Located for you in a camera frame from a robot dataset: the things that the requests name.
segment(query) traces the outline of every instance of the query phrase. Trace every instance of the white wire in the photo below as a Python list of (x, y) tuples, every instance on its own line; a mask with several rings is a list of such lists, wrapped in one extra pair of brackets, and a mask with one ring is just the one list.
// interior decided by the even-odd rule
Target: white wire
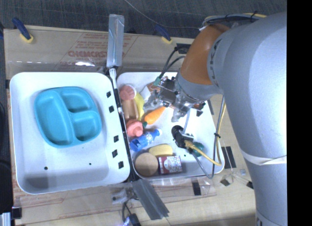
[(183, 26), (183, 27), (175, 27), (175, 26), (166, 26), (166, 25), (162, 25), (160, 23), (158, 23), (157, 21), (151, 19), (150, 17), (146, 16), (144, 13), (142, 13), (140, 10), (138, 10), (135, 6), (133, 6), (129, 1), (124, 0), (128, 5), (130, 5), (133, 9), (135, 9), (138, 13), (140, 13), (141, 15), (143, 15), (145, 18), (147, 18), (148, 20), (150, 20), (151, 22), (154, 22), (158, 25), (161, 25), (162, 27), (166, 27), (166, 28), (172, 28), (172, 29), (199, 29), (199, 27), (192, 27), (192, 26)]

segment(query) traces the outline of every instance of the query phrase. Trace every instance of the white band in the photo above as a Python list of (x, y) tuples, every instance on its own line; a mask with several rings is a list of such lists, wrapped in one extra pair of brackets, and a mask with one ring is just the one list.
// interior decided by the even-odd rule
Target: white band
[(241, 149), (243, 157), (250, 163), (256, 165), (266, 165), (266, 164), (287, 164), (287, 155), (279, 158), (260, 158), (247, 154)]

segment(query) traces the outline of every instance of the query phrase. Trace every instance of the table surface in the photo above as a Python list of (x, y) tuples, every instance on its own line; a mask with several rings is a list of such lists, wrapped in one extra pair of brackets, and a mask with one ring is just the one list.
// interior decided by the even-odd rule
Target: table surface
[[(77, 32), (87, 33), (87, 31), (76, 31), (69, 29), (55, 29), (28, 26), (34, 37), (45, 35), (47, 38), (44, 43), (49, 43), (49, 39), (55, 36), (57, 30), (58, 35), (66, 33), (73, 33), (77, 37)], [(4, 32), (6, 41), (13, 41), (16, 39), (16, 31), (7, 30)], [(171, 53), (173, 45), (165, 44), (158, 36), (141, 36), (129, 35), (124, 46), (126, 48), (126, 55), (124, 55), (124, 66), (120, 68), (119, 74), (127, 71), (136, 71), (150, 69), (159, 69), (163, 62)], [(14, 74), (20, 71), (37, 71), (38, 68), (31, 67), (32, 64), (29, 59), (25, 58), (25, 64), (21, 67), (20, 55), (31, 55), (32, 58), (36, 56), (41, 61), (51, 59), (52, 53), (46, 54), (40, 48), (42, 45), (40, 41), (33, 48), (26, 47), (24, 42), (15, 42), (15, 45), (7, 43), (5, 45), (5, 57), (7, 76), (11, 78)], [(173, 38), (173, 43), (192, 43), (192, 39)], [(57, 57), (47, 65), (55, 69), (55, 65), (61, 60)], [(49, 68), (44, 68), (43, 71), (51, 71)], [(10, 93), (8, 94), (8, 109), (10, 115)], [(213, 109), (213, 121), (216, 124), (222, 96), (216, 95), (210, 99)], [(32, 225), (32, 226), (66, 226), (66, 225), (109, 225), (120, 226), (123, 225), (121, 212), (122, 204), (113, 204), (111, 199), (111, 187), (94, 187), (87, 189), (79, 189), (65, 192), (57, 192), (48, 195), (29, 195), (24, 193), (18, 186), (16, 181), (15, 158), (14, 158), (14, 144), (12, 133), (12, 120), (9, 116), (9, 130), (10, 130), (10, 146), (12, 156), (12, 179), (14, 192), (14, 206), (22, 207), (22, 218), (16, 219), (16, 225)], [(169, 216), (161, 220), (150, 220), (145, 209), (142, 207), (140, 201), (130, 200), (128, 207), (132, 213), (137, 214), (141, 225), (146, 226), (173, 226), (173, 225), (210, 225), (210, 226), (244, 226), (255, 224), (255, 198), (254, 191), (247, 187), (246, 184), (250, 180), (249, 172), (245, 161), (240, 152), (235, 134), (232, 129), (231, 122), (227, 111), (220, 131), (220, 143), (222, 147), (231, 147), (232, 154), (235, 161), (235, 168), (226, 168), (220, 173), (216, 174), (212, 180), (207, 177), (189, 178), (181, 181), (179, 185), (159, 185), (152, 183), (155, 190), (159, 194), (162, 201), (169, 210)], [(229, 181), (229, 185), (225, 186), (220, 181), (225, 179)], [(192, 182), (197, 181), (200, 185), (201, 195), (194, 195)]]

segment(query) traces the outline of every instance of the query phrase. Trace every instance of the white tray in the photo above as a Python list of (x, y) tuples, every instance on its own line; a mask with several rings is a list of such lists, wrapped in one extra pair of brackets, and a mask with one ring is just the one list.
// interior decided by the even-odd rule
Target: white tray
[[(63, 86), (78, 86), (91, 95), (101, 116), (102, 130), (90, 142), (56, 148), (40, 134), (34, 100), (45, 89)], [(40, 194), (118, 184), (128, 178), (130, 166), (125, 141), (113, 88), (106, 76), (100, 73), (23, 72), (11, 79), (10, 95), (16, 176), (23, 191)], [(110, 106), (114, 108), (113, 112), (109, 111)]]
[[(117, 79), (118, 88), (122, 87), (124, 84), (131, 84), (136, 88), (138, 92), (141, 92), (145, 85), (153, 82), (160, 73), (157, 72), (127, 72), (121, 74)], [(176, 73), (167, 73), (165, 76), (171, 78), (175, 76)], [(148, 151), (148, 148), (155, 146), (157, 144), (169, 144), (173, 148), (174, 155), (180, 156), (182, 162), (183, 172), (169, 174), (169, 175), (155, 175), (152, 177), (143, 177), (143, 179), (148, 180), (160, 180), (160, 179), (170, 179), (170, 178), (182, 178), (182, 177), (192, 177), (192, 176), (202, 176), (205, 175), (200, 166), (198, 165), (196, 159), (193, 155), (189, 154), (186, 149), (179, 148), (173, 140), (171, 134), (171, 129), (175, 125), (180, 125), (185, 127), (186, 116), (180, 118), (176, 123), (171, 122), (171, 117), (173, 115), (173, 109), (166, 108), (161, 117), (152, 125), (148, 125), (146, 129), (156, 129), (160, 128), (162, 130), (162, 135), (156, 137), (155, 141), (149, 146), (142, 149), (140, 152), (134, 152), (131, 150), (131, 157), (133, 162), (136, 156), (142, 152)], [(199, 117), (196, 116), (196, 111), (191, 109), (191, 115), (187, 125), (187, 132), (192, 133), (194, 136), (194, 141), (200, 142), (205, 146), (204, 152), (213, 158), (213, 148), (215, 140), (215, 124), (213, 122), (209, 106), (206, 104), (203, 108), (203, 114)], [(215, 166), (214, 172), (219, 173), (224, 168), (224, 156), (222, 154), (221, 147), (219, 147), (220, 157), (222, 161), (222, 166)], [(205, 159), (204, 157), (199, 157), (202, 165), (208, 174), (212, 172), (213, 164)]]

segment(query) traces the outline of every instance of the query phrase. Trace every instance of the blue plate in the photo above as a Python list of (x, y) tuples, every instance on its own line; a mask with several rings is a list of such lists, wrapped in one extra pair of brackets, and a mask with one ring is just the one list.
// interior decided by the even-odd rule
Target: blue plate
[(43, 138), (54, 147), (86, 143), (96, 138), (102, 128), (96, 104), (80, 87), (59, 87), (39, 93), (35, 117)]

